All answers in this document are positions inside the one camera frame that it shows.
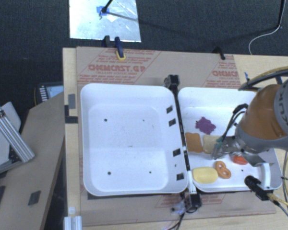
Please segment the black floor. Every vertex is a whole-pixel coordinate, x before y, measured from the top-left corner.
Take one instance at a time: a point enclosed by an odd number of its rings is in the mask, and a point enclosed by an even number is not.
[[[126,48],[248,54],[249,41],[276,26],[281,0],[136,0],[141,43]],[[288,0],[281,30],[252,44],[260,55],[288,56]],[[21,115],[34,88],[62,80],[62,48],[100,46],[69,38],[69,0],[0,0],[0,104]]]

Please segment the metal plate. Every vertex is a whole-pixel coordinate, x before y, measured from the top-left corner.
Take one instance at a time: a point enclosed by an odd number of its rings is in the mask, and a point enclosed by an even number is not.
[[[100,19],[99,12],[109,0],[69,0],[70,37],[110,40],[116,36],[125,42],[141,42],[135,0],[113,0],[107,14]]]

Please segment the yellow clamp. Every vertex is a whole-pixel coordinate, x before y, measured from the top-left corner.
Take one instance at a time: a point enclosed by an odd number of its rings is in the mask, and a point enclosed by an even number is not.
[[[124,57],[120,57],[120,55],[119,55],[119,52],[118,51],[115,51],[115,54],[116,54],[116,56],[117,56],[117,59],[119,59],[119,60],[125,60],[126,59],[126,55],[125,55],[125,53],[124,53]]]

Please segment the yellow cable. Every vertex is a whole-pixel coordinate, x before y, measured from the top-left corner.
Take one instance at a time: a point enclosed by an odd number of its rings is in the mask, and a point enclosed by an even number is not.
[[[284,205],[287,205],[288,206],[288,203],[282,199],[280,199],[279,197],[277,197],[276,195],[274,194],[267,194],[267,196],[269,197],[269,199],[271,201],[277,201],[277,202],[280,202],[280,203],[283,203]]]
[[[274,73],[274,72],[278,72],[278,71],[283,71],[283,70],[288,70],[288,66],[286,66],[286,67],[279,67],[279,68],[275,68],[275,69],[266,71],[266,72],[264,72],[264,73],[262,73],[262,74],[260,74],[260,75],[258,75],[258,76],[256,76],[256,77],[248,80],[248,82],[254,81],[254,80],[256,80],[256,79],[258,79],[258,78],[261,78],[261,77],[263,77],[263,76],[266,76],[266,75],[268,75],[268,74],[271,74],[271,73]]]
[[[286,194],[287,194],[287,197],[288,197],[288,188],[287,188],[286,180],[284,180],[284,186],[285,186],[285,191],[286,191]]]

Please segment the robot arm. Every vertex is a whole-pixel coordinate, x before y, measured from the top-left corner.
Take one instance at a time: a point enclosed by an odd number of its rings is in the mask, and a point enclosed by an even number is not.
[[[264,161],[258,153],[271,148],[288,151],[288,80],[260,90],[238,123],[235,136],[218,140],[212,157],[242,154],[253,166]]]

